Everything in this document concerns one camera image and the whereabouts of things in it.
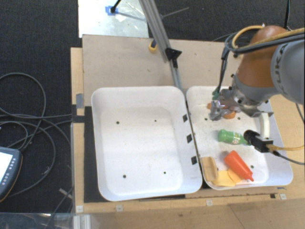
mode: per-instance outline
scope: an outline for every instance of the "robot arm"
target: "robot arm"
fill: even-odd
[[[281,27],[266,26],[250,44],[284,32]],[[257,117],[261,113],[257,107],[275,94],[304,105],[304,40],[246,53],[232,86],[212,101],[210,118],[219,120],[233,111]]]

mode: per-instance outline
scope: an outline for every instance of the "black carpet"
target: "black carpet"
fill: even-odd
[[[192,40],[213,40],[263,22],[283,26],[286,2],[156,0],[162,15],[190,7],[164,18],[163,22],[169,38]],[[304,11],[305,0],[292,0],[289,20],[292,29],[304,27]],[[77,0],[0,0],[0,76],[22,72],[41,82],[47,96],[46,116],[71,113],[70,48],[80,46]],[[31,80],[12,76],[0,82],[0,106],[5,110],[40,115],[42,104],[42,94]],[[70,136],[70,125],[62,128]],[[52,212],[63,198],[59,189],[71,188],[70,147],[59,132],[49,133],[57,151],[53,170],[35,188],[0,203],[0,212]],[[3,127],[0,146],[7,146],[22,135],[18,127]],[[12,193],[40,179],[52,156],[48,139],[37,135],[24,152],[21,174]],[[59,212],[66,212],[70,204],[67,199]]]

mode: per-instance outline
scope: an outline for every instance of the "black bracket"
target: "black bracket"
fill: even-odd
[[[173,62],[173,67],[178,69],[177,58],[180,56],[180,54],[182,52],[178,51],[176,49],[166,48],[165,53],[166,53],[167,59],[171,60]]]

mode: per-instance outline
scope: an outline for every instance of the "plastic tray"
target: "plastic tray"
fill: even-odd
[[[260,133],[259,118],[250,118],[244,113],[236,114],[234,119],[211,121],[209,119],[210,110],[207,104],[212,99],[212,92],[216,87],[194,86],[187,91],[187,102],[197,149],[200,157],[213,157],[219,170],[227,170],[224,163],[224,157],[232,150],[235,150],[253,172],[254,182],[243,180],[234,187],[216,186],[212,182],[206,183],[217,190],[236,189],[246,187],[263,187],[287,185],[292,181],[293,172],[289,162],[278,158],[270,153],[260,153],[253,146],[231,145],[218,142],[218,131],[225,129],[243,134],[246,130],[251,129]],[[262,104],[261,110],[272,111],[270,104]],[[269,118],[270,137],[277,146],[283,146],[274,116]]]
[[[178,88],[100,88],[91,103],[104,198],[187,194],[201,187],[185,98]]]

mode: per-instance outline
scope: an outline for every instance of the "device screen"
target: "device screen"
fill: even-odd
[[[0,152],[0,181],[2,180],[13,155]]]

